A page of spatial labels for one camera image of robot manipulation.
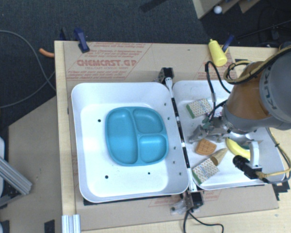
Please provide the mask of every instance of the yellow bottle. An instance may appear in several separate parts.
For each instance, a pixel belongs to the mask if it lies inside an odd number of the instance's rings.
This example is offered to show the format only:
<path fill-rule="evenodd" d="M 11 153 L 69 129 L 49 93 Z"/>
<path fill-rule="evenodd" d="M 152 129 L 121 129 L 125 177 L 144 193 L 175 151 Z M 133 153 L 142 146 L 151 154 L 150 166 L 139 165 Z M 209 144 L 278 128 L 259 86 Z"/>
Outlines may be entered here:
<path fill-rule="evenodd" d="M 213 60 L 213 63 L 217 67 L 224 66 L 227 63 L 227 57 L 220 47 L 219 43 L 215 40 L 210 39 L 208 43 L 210 54 Z"/>

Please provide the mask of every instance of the cardboard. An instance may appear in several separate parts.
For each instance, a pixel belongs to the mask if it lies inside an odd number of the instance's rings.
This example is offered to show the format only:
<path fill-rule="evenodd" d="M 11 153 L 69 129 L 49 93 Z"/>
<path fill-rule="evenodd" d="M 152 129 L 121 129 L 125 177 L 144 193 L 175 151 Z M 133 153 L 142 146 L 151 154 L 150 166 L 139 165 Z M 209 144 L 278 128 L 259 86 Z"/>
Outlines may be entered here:
<path fill-rule="evenodd" d="M 171 211 L 180 196 L 88 204 L 78 182 L 78 161 L 71 104 L 73 87 L 83 82 L 151 82 L 162 67 L 172 67 L 174 82 L 205 80 L 204 65 L 211 60 L 207 45 L 90 42 L 90 52 L 81 53 L 77 42 L 63 42 L 68 98 L 73 179 L 77 214 L 84 231 L 183 219 Z M 232 63 L 219 67 L 222 74 Z M 217 79 L 210 67 L 210 77 Z M 201 191 L 204 205 L 197 217 L 226 215 L 278 208 L 271 185 Z"/>

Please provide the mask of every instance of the table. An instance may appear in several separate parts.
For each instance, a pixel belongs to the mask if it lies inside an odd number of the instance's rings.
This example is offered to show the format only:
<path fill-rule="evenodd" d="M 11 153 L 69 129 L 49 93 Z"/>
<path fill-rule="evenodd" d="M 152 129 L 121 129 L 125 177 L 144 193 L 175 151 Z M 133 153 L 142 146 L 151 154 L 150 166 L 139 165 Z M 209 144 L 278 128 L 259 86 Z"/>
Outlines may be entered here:
<path fill-rule="evenodd" d="M 173 54 L 167 51 L 172 47 L 173 50 L 184 47 L 183 45 L 161 44 L 162 54 Z M 277 49 L 272 48 L 249 48 L 249 47 L 230 47 L 230 54 L 233 59 L 249 59 L 251 61 L 264 61 L 267 57 L 274 54 Z M 70 126 L 67 114 L 67 83 L 65 75 L 65 53 L 64 42 L 55 41 L 55 67 L 57 82 L 57 108 L 58 108 L 58 130 L 59 130 L 59 150 L 60 150 L 60 169 L 61 169 L 61 186 L 62 186 L 62 211 L 63 215 L 76 214 L 75 189 L 73 181 L 73 166 L 71 157 Z M 281 146 L 286 150 L 291 158 L 291 130 L 281 132 L 273 130 Z M 290 232 L 291 233 L 291 179 L 289 181 L 290 190 L 288 193 L 280 194 L 279 208 L 276 210 L 250 212 L 242 214 L 231 214 L 225 216 L 212 216 L 202 218 L 205 223 L 222 223 L 226 232 Z M 125 226 L 118 228 L 108 228 L 100 230 L 90 230 L 91 233 L 107 232 L 175 232 L 182 231 L 182 221 L 168 221 L 161 223 L 142 224 L 134 226 Z M 190 219 L 187 223 L 188 231 L 208 232 L 206 226 L 199 225 Z M 221 229 L 216 228 L 214 231 L 219 232 Z"/>

